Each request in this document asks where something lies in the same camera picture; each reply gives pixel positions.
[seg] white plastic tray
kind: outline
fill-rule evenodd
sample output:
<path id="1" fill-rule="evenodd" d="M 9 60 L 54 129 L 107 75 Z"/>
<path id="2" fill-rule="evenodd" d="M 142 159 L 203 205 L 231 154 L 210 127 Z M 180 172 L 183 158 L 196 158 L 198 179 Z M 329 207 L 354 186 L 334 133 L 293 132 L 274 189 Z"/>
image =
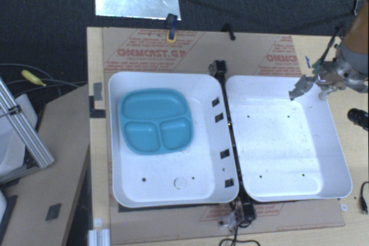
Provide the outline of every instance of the white plastic tray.
<path id="1" fill-rule="evenodd" d="M 260 202 L 342 198 L 352 182 L 326 100 L 298 78 L 233 76 L 227 95 L 247 193 Z"/>
<path id="2" fill-rule="evenodd" d="M 127 147 L 119 127 L 119 102 L 129 92 L 150 88 L 171 88 L 186 98 L 193 140 L 184 150 L 142 155 Z M 239 185 L 227 116 L 220 84 L 213 77 L 121 72 L 109 81 L 109 97 L 113 192 L 120 204 L 149 207 L 223 203 L 236 198 Z M 223 120 L 216 122 L 220 114 Z"/>

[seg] brown cylinder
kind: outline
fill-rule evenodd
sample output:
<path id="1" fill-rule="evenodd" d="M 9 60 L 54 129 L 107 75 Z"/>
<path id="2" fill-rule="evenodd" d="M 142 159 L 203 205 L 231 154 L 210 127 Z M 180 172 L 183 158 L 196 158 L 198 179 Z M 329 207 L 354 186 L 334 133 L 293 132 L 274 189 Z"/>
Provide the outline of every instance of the brown cylinder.
<path id="1" fill-rule="evenodd" d="M 357 54 L 368 54 L 368 0 L 356 15 L 346 33 L 344 44 Z"/>

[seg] blue plate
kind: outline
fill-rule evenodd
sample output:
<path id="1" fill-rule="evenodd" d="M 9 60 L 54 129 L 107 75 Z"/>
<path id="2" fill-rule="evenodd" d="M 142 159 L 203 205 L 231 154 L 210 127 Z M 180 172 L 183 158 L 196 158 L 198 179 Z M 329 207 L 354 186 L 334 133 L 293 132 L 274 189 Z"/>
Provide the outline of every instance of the blue plate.
<path id="1" fill-rule="evenodd" d="M 119 104 L 127 146 L 138 154 L 164 154 L 185 149 L 193 124 L 185 97 L 173 89 L 144 89 L 126 94 Z"/>

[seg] black connector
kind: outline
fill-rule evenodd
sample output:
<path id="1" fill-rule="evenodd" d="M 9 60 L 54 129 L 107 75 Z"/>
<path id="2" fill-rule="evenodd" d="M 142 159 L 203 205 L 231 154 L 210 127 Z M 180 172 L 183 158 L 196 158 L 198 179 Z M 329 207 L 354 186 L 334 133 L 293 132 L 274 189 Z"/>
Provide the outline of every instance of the black connector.
<path id="1" fill-rule="evenodd" d="M 363 214 L 368 214 L 367 202 L 365 202 L 364 197 L 360 197 L 360 205 L 362 206 Z"/>

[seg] dark floor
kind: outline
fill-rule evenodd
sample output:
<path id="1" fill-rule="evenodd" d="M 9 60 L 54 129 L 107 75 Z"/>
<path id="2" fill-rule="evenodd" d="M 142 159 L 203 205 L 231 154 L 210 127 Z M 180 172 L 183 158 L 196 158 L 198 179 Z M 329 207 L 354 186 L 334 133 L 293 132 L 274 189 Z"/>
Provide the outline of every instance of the dark floor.
<path id="1" fill-rule="evenodd" d="M 352 20 L 352 0 L 179 0 L 179 4 L 178 28 L 199 31 L 219 31 L 228 22 L 236 32 L 331 35 L 335 26 Z M 94 5 L 94 0 L 0 0 L 0 77 L 6 83 L 22 79 L 23 67 L 3 65 L 22 63 L 41 68 L 54 79 L 86 81 L 86 27 L 164 26 L 157 20 L 96 17 Z M 9 88 L 18 94 L 34 86 L 19 83 Z M 40 111 L 58 97 L 58 91 L 39 90 L 29 97 Z M 75 229 L 86 221 L 88 198 L 82 199 Z M 72 232 L 78 236 L 78 230 Z"/>

